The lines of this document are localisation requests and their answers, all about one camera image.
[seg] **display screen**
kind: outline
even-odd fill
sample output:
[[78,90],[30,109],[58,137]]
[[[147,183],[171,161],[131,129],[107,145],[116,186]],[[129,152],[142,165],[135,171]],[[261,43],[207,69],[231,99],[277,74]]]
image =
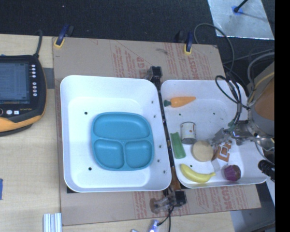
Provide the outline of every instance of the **display screen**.
[[27,62],[0,62],[0,104],[5,103],[30,103]]

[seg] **tin can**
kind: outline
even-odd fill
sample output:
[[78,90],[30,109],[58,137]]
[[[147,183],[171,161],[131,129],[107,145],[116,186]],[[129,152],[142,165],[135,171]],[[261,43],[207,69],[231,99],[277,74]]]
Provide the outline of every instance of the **tin can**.
[[181,140],[183,144],[192,145],[197,141],[195,123],[184,122],[180,125]]

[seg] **blue plate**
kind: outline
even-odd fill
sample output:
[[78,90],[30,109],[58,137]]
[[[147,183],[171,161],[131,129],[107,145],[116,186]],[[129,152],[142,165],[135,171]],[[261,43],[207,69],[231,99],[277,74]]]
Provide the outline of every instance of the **blue plate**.
[[91,126],[91,147],[103,168],[131,171],[146,168],[154,158],[150,124],[139,114],[108,112],[97,115]]

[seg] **yellow banana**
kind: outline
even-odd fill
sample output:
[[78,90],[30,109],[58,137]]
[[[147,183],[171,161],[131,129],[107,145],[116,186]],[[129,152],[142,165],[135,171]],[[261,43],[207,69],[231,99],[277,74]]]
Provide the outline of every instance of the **yellow banana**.
[[210,174],[197,173],[185,164],[180,164],[180,170],[182,171],[184,177],[186,177],[187,179],[192,180],[194,182],[198,182],[198,183],[205,183],[205,182],[209,181],[209,179],[212,176],[216,175],[215,172],[212,172]]

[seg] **dark background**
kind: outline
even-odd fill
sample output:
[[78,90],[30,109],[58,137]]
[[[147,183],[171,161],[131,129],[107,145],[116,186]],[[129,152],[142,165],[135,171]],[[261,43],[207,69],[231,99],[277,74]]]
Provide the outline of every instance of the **dark background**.
[[[261,0],[275,36],[275,0]],[[64,24],[74,26],[71,37],[133,41],[173,42],[182,30],[185,35],[201,23],[213,24],[207,0],[0,0],[0,33],[58,36]],[[218,46],[221,60],[230,68],[232,52],[224,37],[212,27],[197,31],[201,44]],[[247,85],[247,67],[255,53],[275,50],[274,40],[229,38],[237,60],[234,75]],[[254,74],[273,58],[254,65]]]

